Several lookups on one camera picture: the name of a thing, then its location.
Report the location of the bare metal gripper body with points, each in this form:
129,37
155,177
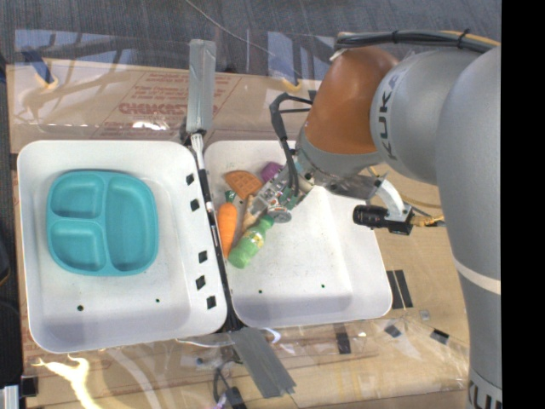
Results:
277,193

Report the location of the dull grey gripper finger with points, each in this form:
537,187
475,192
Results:
251,212

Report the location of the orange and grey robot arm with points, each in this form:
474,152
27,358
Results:
426,113

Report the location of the small printed can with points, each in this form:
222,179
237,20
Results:
279,214

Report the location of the purple toy grapes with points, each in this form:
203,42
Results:
271,171

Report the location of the orange carrot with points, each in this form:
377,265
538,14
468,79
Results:
226,226

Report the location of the orange waffle biscuit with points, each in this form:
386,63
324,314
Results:
243,183

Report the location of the green plastic bottle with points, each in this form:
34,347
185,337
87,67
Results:
248,245

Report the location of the white plastic tray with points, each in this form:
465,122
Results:
127,313
306,262

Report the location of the blue divided plate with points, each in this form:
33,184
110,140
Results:
102,223

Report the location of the brown cardboard board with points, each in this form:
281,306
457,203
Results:
417,271

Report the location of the black cylinder on white bracket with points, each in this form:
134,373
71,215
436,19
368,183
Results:
374,216

